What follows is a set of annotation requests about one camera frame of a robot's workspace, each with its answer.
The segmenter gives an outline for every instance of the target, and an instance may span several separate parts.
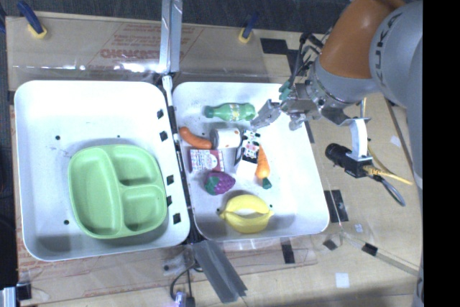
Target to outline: blue clamp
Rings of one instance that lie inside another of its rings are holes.
[[[29,4],[27,4],[24,0],[21,0],[17,2],[17,7],[21,14],[25,16],[27,21],[29,22],[27,28],[32,33],[32,35],[37,39],[42,39],[43,37],[45,37],[45,35],[47,34],[47,30],[40,23],[39,19],[37,18],[37,15],[29,6]]]
[[[254,25],[258,19],[259,19],[259,13],[254,12],[251,18],[247,19],[244,22],[241,32],[239,33],[239,36],[238,36],[239,41],[243,42],[244,44],[247,44],[247,42],[249,41],[249,38],[251,37],[252,29],[254,28]]]
[[[0,4],[0,32],[6,34],[6,12],[3,6]]]

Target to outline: orange carrot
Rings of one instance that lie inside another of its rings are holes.
[[[268,165],[267,156],[262,146],[259,146],[259,158],[257,159],[256,177],[259,179],[268,178],[270,175],[270,166]]]

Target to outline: green plate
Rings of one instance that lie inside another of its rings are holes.
[[[89,236],[128,237],[156,229],[167,213],[165,184],[156,159],[134,145],[78,151],[68,168],[75,220]]]

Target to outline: toy sausage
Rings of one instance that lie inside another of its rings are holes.
[[[197,149],[210,150],[212,142],[209,139],[195,136],[187,127],[179,128],[179,134],[184,141]]]

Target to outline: cable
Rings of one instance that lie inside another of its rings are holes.
[[[299,67],[300,67],[300,59],[302,59],[302,48],[304,44],[307,42],[308,36],[306,33],[302,33],[299,39],[299,50],[297,51],[297,57],[295,59],[295,64],[293,68],[293,73],[291,74],[291,77],[289,78],[289,88],[291,88],[294,84],[295,77],[298,73]]]
[[[403,196],[401,196],[401,193],[399,193],[397,189],[389,184],[384,178],[380,175],[369,175],[369,177],[377,182],[380,182],[396,202],[398,202],[401,206],[405,206],[405,201]]]
[[[365,114],[366,114],[366,102],[367,102],[367,99],[366,98],[363,98],[363,100],[361,101],[361,118],[364,118]],[[375,161],[375,163],[381,167],[381,170],[374,167],[374,166],[371,166],[371,165],[365,165],[365,167],[363,167],[363,170],[365,170],[367,173],[371,174],[371,175],[385,175],[387,177],[390,177],[390,178],[393,178],[393,179],[396,179],[400,182],[403,182],[403,183],[406,183],[408,185],[412,185],[413,182],[407,180],[407,179],[404,179],[404,178],[401,178],[399,175],[396,175],[394,174],[390,169],[388,169],[385,165],[383,165],[383,163],[377,158],[377,156],[375,155],[375,152],[374,150],[369,146],[367,145],[367,151],[369,151],[369,154],[372,156],[372,160]]]
[[[196,263],[194,263],[193,265],[191,265],[190,267],[187,267],[184,271],[182,271],[178,276],[176,276],[176,278],[171,282],[171,285],[170,285],[170,296],[172,298],[173,301],[175,301],[175,294],[174,294],[174,285],[176,284],[176,282],[179,280],[179,278],[184,275],[185,273],[187,273],[188,275],[188,288],[189,288],[189,292],[190,292],[190,297],[192,297],[192,285],[191,285],[191,282],[190,282],[190,269],[193,269],[194,267],[197,267]]]
[[[362,170],[364,170],[367,174],[369,175],[383,175],[385,177],[389,177],[389,178],[393,178],[393,179],[396,179],[400,182],[403,182],[405,184],[408,184],[408,185],[412,185],[414,184],[413,182],[411,182],[410,180],[407,180],[407,179],[404,179],[404,178],[401,178],[399,175],[396,175],[396,174],[393,174],[391,172],[387,172],[385,170],[381,170],[379,168],[376,168],[375,166],[373,165],[364,165],[362,167]]]

